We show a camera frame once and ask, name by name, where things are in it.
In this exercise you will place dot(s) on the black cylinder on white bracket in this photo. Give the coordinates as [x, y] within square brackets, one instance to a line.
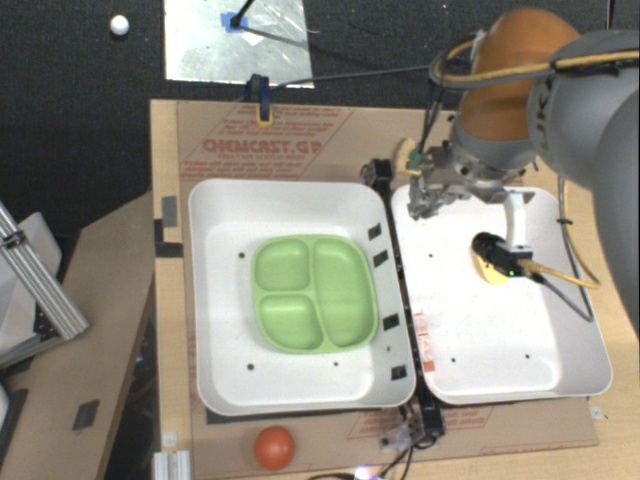
[500, 253]

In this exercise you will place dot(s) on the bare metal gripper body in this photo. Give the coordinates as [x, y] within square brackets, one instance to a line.
[450, 173]

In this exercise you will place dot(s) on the yellow round toy food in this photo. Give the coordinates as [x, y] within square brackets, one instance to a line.
[492, 277]

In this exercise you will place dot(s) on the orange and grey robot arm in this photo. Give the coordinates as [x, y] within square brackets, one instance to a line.
[575, 118]

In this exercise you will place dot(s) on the brown cardboard board red print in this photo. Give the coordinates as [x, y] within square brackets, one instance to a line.
[280, 148]

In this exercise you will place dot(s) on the orange ball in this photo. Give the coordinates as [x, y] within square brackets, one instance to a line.
[273, 448]

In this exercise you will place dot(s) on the white plastic tray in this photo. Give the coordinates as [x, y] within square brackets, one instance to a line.
[225, 288]
[490, 338]

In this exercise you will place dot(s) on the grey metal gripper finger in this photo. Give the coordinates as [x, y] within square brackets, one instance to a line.
[435, 204]
[416, 203]

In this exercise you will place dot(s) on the green divided plate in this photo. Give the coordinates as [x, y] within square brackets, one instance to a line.
[320, 293]

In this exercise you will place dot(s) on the thin black rod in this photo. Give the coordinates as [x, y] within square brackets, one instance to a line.
[403, 273]

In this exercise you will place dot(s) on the cream toy food piece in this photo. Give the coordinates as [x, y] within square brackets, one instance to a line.
[403, 150]

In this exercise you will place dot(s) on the white ball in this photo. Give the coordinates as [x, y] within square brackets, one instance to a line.
[119, 24]

